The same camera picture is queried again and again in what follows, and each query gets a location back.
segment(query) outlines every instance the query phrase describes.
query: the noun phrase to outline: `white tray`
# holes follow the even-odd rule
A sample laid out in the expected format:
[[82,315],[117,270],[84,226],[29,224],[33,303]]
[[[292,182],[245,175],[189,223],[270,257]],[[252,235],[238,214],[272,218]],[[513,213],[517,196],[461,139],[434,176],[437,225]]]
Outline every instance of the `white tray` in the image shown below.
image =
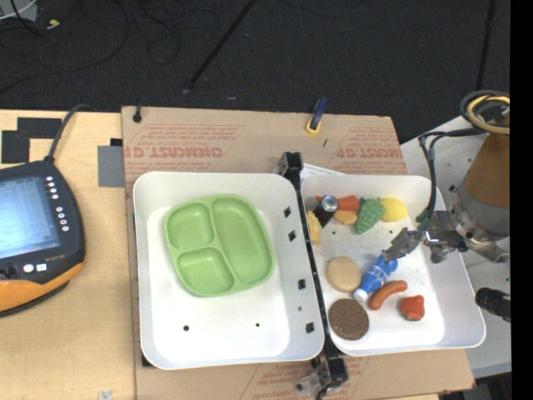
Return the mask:
[[[181,285],[172,266],[163,222],[177,204],[222,193],[240,195],[256,207],[276,266],[259,286],[196,297]],[[141,346],[151,364],[198,368],[307,360],[320,353],[324,330],[296,191],[289,181],[275,174],[150,172],[136,181],[133,202]]]
[[[399,198],[406,205],[408,216],[399,222],[378,222],[361,235],[353,225],[332,219],[321,232],[321,242],[313,245],[316,268],[321,281],[326,309],[340,298],[351,298],[338,292],[326,280],[327,263],[337,256],[353,259],[365,272],[383,249],[403,227],[414,230],[416,216],[426,207],[431,192],[428,179],[402,175],[312,175],[301,185],[306,210],[316,206],[316,195],[331,194],[342,198],[351,194],[359,198]],[[437,191],[436,210],[444,210]],[[437,348],[472,348],[486,335],[481,310],[475,303],[474,291],[458,252],[448,253],[444,262],[434,264],[431,251],[419,245],[398,260],[398,269],[389,280],[405,280],[406,291],[385,300],[380,310],[364,303],[370,327],[359,340],[348,341],[331,331],[331,339],[344,353],[369,356]],[[406,296],[421,294],[425,298],[426,315],[419,322],[410,322],[399,311],[399,302]]]

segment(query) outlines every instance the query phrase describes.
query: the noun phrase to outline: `screen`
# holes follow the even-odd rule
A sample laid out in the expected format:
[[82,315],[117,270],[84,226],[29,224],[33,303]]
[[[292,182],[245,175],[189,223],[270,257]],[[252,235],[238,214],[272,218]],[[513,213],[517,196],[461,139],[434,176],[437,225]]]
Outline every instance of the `screen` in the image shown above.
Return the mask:
[[0,181],[0,259],[60,244],[41,179]]

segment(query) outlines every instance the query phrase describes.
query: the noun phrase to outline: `black and silver can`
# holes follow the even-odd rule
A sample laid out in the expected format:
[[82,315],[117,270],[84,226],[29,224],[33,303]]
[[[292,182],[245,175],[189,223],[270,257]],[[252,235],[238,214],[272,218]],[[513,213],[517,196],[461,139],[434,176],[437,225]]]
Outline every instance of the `black and silver can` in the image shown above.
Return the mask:
[[324,196],[322,200],[316,205],[315,213],[318,222],[325,227],[330,219],[333,218],[336,210],[339,208],[338,200],[333,196]]

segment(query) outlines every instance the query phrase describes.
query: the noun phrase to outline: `yellow lemon toy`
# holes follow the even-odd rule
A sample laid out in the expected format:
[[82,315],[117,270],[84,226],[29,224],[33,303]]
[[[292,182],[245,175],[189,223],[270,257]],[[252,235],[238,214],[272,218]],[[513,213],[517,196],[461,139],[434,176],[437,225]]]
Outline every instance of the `yellow lemon toy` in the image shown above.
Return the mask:
[[398,198],[382,198],[381,204],[385,208],[385,213],[381,217],[383,221],[395,223],[407,216],[406,205]]

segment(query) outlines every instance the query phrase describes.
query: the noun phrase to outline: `black mat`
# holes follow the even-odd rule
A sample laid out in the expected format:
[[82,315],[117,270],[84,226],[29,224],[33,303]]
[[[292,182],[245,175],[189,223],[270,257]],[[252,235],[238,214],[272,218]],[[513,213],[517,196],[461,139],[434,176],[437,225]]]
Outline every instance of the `black mat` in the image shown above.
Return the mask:
[[403,143],[476,89],[510,92],[511,0],[38,0],[0,21],[0,108],[123,105],[389,115]]

